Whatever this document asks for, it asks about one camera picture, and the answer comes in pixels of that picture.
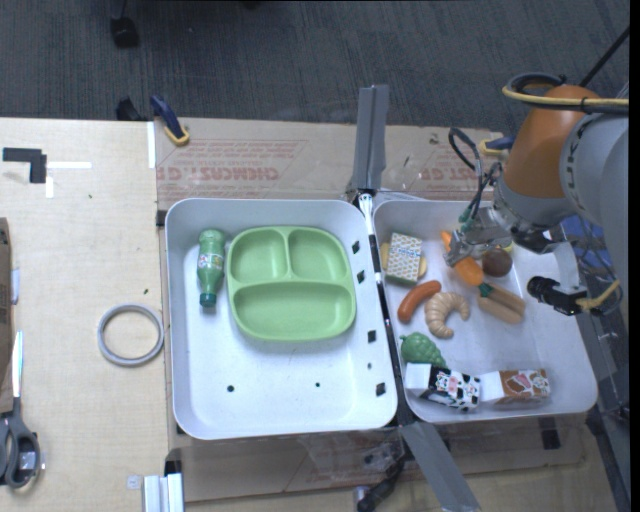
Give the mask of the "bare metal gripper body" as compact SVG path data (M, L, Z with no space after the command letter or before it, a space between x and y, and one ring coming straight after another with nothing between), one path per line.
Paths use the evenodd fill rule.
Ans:
M492 206L467 207L458 222L451 233L454 253L483 253L496 247L510 250L513 245L511 233Z

